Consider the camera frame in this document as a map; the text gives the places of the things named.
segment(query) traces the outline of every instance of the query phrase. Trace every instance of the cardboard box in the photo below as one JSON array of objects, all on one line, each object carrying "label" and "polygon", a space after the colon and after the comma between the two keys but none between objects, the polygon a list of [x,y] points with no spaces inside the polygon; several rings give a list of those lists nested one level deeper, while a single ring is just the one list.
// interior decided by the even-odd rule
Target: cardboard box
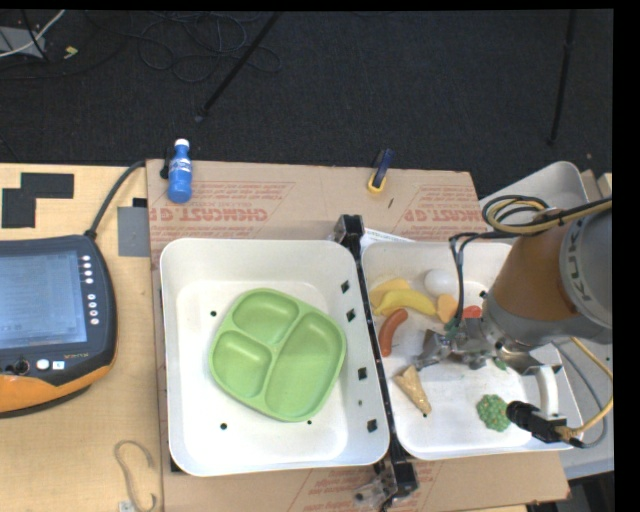
[{"label": "cardboard box", "polygon": [[[180,237],[328,239],[343,214],[365,227],[417,241],[444,241],[484,231],[466,172],[390,169],[380,194],[367,191],[365,168],[194,162],[193,197],[166,197],[162,160],[147,162],[154,320],[165,510],[363,510],[355,489],[372,467],[273,471],[199,478],[171,470],[164,391],[164,339],[158,261]],[[413,461],[420,487],[393,510],[469,510],[565,499],[568,485],[557,453],[502,454]]]}]

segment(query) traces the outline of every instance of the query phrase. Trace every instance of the touchscreen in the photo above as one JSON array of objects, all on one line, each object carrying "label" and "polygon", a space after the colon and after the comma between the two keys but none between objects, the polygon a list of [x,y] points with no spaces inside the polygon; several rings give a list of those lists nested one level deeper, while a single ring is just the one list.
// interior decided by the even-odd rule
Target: touchscreen
[{"label": "touchscreen", "polygon": [[78,270],[75,251],[0,256],[0,349],[87,341]]}]

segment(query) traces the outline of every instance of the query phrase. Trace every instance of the yellow wire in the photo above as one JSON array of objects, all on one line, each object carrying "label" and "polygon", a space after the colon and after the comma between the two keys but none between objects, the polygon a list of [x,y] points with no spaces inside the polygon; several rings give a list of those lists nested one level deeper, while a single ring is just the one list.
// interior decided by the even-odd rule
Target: yellow wire
[{"label": "yellow wire", "polygon": [[[580,350],[582,350],[587,355],[589,359],[591,359],[596,365],[598,365],[598,367],[603,372],[607,374],[609,379],[611,379],[611,384],[613,386],[613,372],[611,372],[611,370],[609,370],[609,368],[607,368],[607,366],[602,361],[600,361],[595,355],[593,355],[593,353],[589,351],[589,349],[578,338],[576,338],[575,336],[571,336],[569,339],[573,341],[573,343],[575,343],[578,346],[578,348],[580,348]],[[586,423],[582,424],[580,427],[577,427],[577,428],[570,428],[567,426],[563,426],[563,427],[556,427],[555,430],[558,434],[560,434],[563,441],[569,441],[572,437],[577,437],[583,432],[593,427],[602,418],[604,418],[605,415],[612,408],[613,408],[613,391],[611,392],[611,398],[609,398],[609,401],[606,403],[606,405],[602,408],[602,410],[598,414],[596,414],[589,421],[587,421]]]},{"label": "yellow wire", "polygon": [[530,224],[525,226],[511,226],[509,224],[503,224],[500,221],[496,220],[496,215],[503,208],[511,204],[533,206],[534,208],[540,211],[544,209],[544,208],[541,208],[542,205],[540,203],[537,203],[534,201],[513,201],[513,200],[501,201],[500,203],[496,203],[496,205],[494,205],[488,210],[487,222],[490,226],[492,226],[494,229],[498,231],[503,231],[505,233],[525,235],[525,234],[532,234],[532,233],[539,233],[541,231],[546,231],[547,229],[551,229],[552,227],[559,226],[561,223],[579,219],[581,217],[585,217],[592,213],[598,213],[604,210],[608,210],[609,208],[612,207],[612,200],[609,199],[608,201],[605,201],[604,203],[600,203],[596,206],[591,206],[589,208],[585,208],[582,211],[563,216],[561,219],[553,219],[547,222],[542,222],[540,224]]}]

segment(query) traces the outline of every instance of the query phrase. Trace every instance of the red sausage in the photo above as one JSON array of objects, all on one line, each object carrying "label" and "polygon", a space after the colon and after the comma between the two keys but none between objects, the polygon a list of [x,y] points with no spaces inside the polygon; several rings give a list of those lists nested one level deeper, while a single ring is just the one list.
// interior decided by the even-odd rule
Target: red sausage
[{"label": "red sausage", "polygon": [[380,353],[383,357],[391,355],[391,341],[393,340],[393,334],[396,332],[398,326],[409,318],[409,313],[406,309],[396,309],[391,313],[382,324],[380,328]]},{"label": "red sausage", "polygon": [[480,306],[467,306],[462,310],[462,318],[481,318],[482,308]]}]

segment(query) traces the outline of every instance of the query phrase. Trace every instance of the dark carpet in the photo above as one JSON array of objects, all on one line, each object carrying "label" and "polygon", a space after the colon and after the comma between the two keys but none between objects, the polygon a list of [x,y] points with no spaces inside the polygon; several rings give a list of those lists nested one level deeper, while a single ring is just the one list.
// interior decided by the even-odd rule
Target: dark carpet
[{"label": "dark carpet", "polygon": [[[0,10],[40,31],[59,11]],[[128,165],[179,137],[197,160],[470,171],[482,198],[553,162],[612,170],[613,9],[68,10],[43,58],[0,58],[0,161]]]}]

